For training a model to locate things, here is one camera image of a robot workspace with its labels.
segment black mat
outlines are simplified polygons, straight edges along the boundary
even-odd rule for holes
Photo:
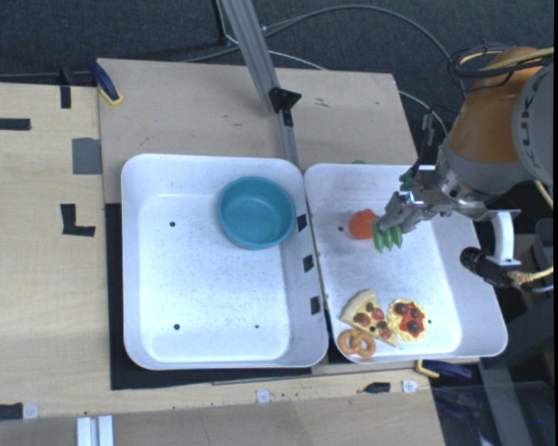
[[[139,367],[124,347],[122,309],[122,206],[105,205],[110,312],[110,373],[112,390],[159,388],[194,383],[307,375],[309,368],[212,369],[152,371]]]

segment blue bowl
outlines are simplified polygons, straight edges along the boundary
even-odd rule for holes
[[[242,177],[227,185],[217,204],[227,237],[246,249],[264,249],[284,241],[296,222],[289,194],[263,177]]]

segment toy tomato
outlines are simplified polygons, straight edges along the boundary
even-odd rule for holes
[[[377,219],[377,215],[369,208],[356,212],[349,223],[351,234],[360,240],[369,240],[372,238],[373,219]]]

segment metal pole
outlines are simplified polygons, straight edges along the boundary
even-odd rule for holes
[[[299,166],[298,149],[289,110],[291,106],[277,108],[271,100],[271,92],[281,90],[279,80],[272,65],[267,42],[262,36],[259,20],[251,0],[220,0],[225,8],[232,29],[238,39],[240,50],[250,77],[267,111],[277,112],[279,136],[284,157]]]

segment white cable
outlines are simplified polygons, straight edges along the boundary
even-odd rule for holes
[[[217,7],[217,11],[219,12],[219,22],[221,23],[221,29],[223,30],[223,34],[227,38],[229,38],[227,34],[227,29],[225,28],[225,21],[223,20],[223,13],[222,13],[221,4],[219,3],[219,0],[215,0],[215,5]]]
[[[228,34],[225,35],[227,37],[228,40],[230,40],[234,45],[236,46],[240,46],[239,43],[237,42],[237,40],[235,38],[233,38],[232,36],[229,36]],[[312,68],[314,68],[315,70],[321,70],[321,71],[327,71],[327,68],[323,68],[322,66],[319,66],[316,63],[313,63],[311,61],[307,61],[306,59],[302,59],[302,58],[298,58],[292,55],[287,55],[286,53],[280,53],[279,51],[271,51],[269,50],[269,53],[281,58],[288,58],[288,59],[293,59],[294,61],[297,61],[298,63],[302,63],[305,64],[307,66],[310,66]]]
[[[554,289],[554,285],[550,284],[549,286],[545,286],[545,287],[534,287],[533,289],[531,289],[531,292],[536,294],[542,294],[542,293],[548,293],[549,291],[553,291],[553,289]]]
[[[416,98],[415,96],[406,93],[405,91],[402,91],[401,89],[399,89],[399,94],[401,96],[404,96],[408,99],[411,99],[412,101],[416,102],[417,104],[419,104],[422,108],[424,108],[425,110],[429,111],[430,110],[430,106],[428,104],[426,104],[423,100]],[[436,119],[436,121],[438,121],[438,124],[440,124],[440,126],[443,128],[443,131],[445,131],[445,137],[446,137],[446,125],[443,122],[443,120],[438,116],[438,114],[434,111],[432,111],[432,114],[434,114],[434,119]]]
[[[273,23],[271,25],[263,26],[263,29],[265,30],[266,33],[276,33],[276,32],[279,32],[279,31],[285,29],[285,28],[288,28],[289,26],[295,25],[295,24],[299,23],[300,21],[304,21],[304,20],[310,19],[312,17],[316,17],[318,15],[323,15],[325,13],[338,11],[338,10],[354,10],[354,9],[375,11],[375,12],[378,12],[378,13],[389,15],[391,17],[396,17],[397,19],[399,19],[401,21],[404,21],[405,23],[408,23],[409,25],[413,26],[414,28],[416,28],[417,30],[422,32],[425,36],[427,36],[438,47],[438,49],[443,53],[443,55],[445,55],[447,60],[450,59],[450,54],[448,53],[448,51],[446,51],[445,47],[436,39],[436,37],[433,34],[428,32],[428,30],[423,28],[421,25],[419,25],[418,23],[415,23],[413,20],[405,17],[404,15],[401,15],[400,13],[389,10],[387,8],[375,7],[375,6],[372,6],[372,5],[357,5],[357,4],[354,4],[354,5],[337,5],[337,6],[334,6],[334,7],[322,8],[320,10],[312,11],[310,13],[306,13],[305,15],[300,15],[298,17],[295,17],[295,18],[289,19],[289,20],[285,20],[285,21],[282,21],[280,23]]]

